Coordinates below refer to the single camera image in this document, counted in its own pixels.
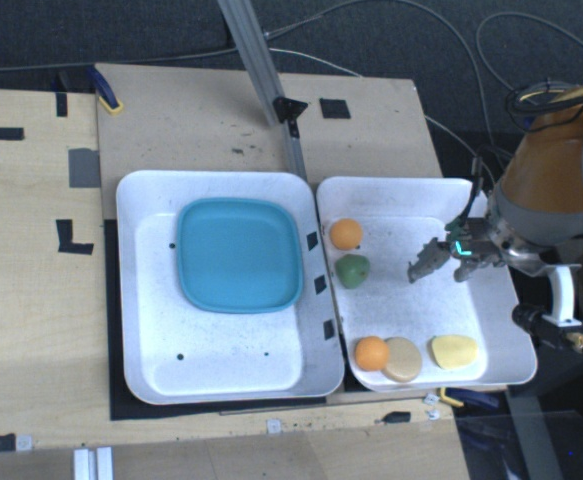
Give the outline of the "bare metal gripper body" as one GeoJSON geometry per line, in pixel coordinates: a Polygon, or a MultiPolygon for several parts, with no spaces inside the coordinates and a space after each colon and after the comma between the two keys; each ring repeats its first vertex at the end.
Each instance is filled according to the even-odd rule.
{"type": "Polygon", "coordinates": [[[526,275],[546,275],[552,267],[550,247],[529,242],[503,219],[456,218],[448,224],[448,243],[459,262],[475,258],[486,267],[508,266],[526,275]]]}

